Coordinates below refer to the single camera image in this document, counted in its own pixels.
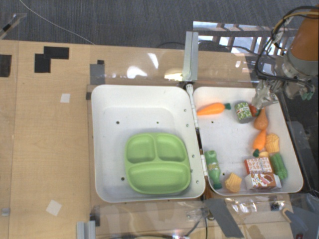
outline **gray carpet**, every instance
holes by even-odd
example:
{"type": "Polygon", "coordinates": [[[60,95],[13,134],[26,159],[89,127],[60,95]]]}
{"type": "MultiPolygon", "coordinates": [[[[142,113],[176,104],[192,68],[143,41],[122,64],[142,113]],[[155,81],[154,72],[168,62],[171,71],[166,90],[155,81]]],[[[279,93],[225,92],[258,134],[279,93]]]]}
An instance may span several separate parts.
{"type": "MultiPolygon", "coordinates": [[[[274,26],[289,10],[319,0],[22,0],[50,21],[95,44],[158,47],[185,42],[193,21],[274,26]]],[[[28,11],[18,0],[0,0],[0,26],[13,13],[27,18],[6,39],[87,43],[28,11]]],[[[290,26],[298,27],[301,19],[290,26]]],[[[163,48],[183,48],[178,44],[163,48]]],[[[289,101],[290,116],[302,122],[318,161],[318,90],[310,102],[289,101]]]]}

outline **divided green plate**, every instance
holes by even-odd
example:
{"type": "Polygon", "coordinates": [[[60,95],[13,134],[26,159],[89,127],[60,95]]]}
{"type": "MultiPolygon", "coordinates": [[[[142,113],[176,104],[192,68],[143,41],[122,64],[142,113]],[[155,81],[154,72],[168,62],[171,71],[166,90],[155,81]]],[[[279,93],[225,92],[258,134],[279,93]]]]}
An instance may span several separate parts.
{"type": "Polygon", "coordinates": [[[171,194],[186,189],[190,166],[184,143],[169,133],[141,133],[125,146],[129,185],[142,194],[171,194]]]}

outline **green bottle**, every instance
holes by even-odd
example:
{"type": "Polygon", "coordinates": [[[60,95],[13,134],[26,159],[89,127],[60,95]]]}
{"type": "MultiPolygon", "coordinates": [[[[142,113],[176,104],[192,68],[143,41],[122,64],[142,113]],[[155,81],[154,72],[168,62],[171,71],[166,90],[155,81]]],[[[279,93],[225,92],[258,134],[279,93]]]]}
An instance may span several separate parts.
{"type": "Polygon", "coordinates": [[[210,150],[204,153],[209,177],[213,180],[213,188],[221,189],[222,185],[219,180],[220,169],[217,160],[216,151],[210,150]]]}

